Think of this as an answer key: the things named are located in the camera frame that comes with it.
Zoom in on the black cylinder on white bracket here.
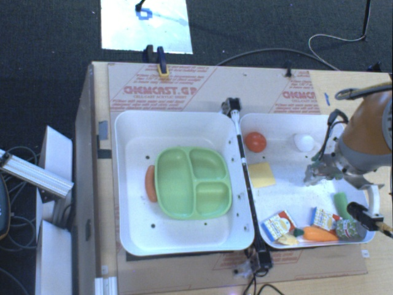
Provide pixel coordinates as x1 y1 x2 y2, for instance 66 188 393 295
344 175 386 232

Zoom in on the brown cardboard board red print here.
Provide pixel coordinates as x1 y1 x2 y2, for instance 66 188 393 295
107 62 369 288

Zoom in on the white egg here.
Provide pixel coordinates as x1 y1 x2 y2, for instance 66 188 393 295
293 133 316 152

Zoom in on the green cylinder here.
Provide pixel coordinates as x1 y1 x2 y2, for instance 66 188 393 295
333 192 351 221

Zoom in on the white plastic tray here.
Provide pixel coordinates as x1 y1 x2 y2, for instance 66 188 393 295
114 109 256 257
239 112 378 250

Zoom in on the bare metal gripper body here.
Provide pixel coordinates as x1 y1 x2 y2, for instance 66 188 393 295
317 152 348 181

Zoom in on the yellow cheese wedge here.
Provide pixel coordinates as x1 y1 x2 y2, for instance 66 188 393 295
276 233 300 246

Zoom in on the red and blue carton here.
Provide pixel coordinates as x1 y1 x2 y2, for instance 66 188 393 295
261 210 297 243

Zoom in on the green divided plate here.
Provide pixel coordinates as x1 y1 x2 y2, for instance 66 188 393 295
154 146 233 221

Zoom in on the yellow cheese slice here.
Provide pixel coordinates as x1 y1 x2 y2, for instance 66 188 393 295
247 162 277 189

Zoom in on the red tomato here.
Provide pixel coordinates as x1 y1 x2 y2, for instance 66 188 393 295
244 131 268 154

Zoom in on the orange carrot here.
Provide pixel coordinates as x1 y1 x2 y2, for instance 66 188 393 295
292 226 339 243

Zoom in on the grey can green label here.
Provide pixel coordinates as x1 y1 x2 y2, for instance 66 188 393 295
335 218 368 243

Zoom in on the thin black and white rod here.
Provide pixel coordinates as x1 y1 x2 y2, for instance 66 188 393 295
230 110 262 252

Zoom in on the black block with thin wires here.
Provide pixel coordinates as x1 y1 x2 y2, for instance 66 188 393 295
251 246 274 272
221 97 243 115

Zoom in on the orange sausage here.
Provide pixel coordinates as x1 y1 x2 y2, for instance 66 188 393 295
144 164 158 203

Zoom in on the yellow and blue carton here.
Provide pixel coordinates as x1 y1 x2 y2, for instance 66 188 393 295
309 206 342 232

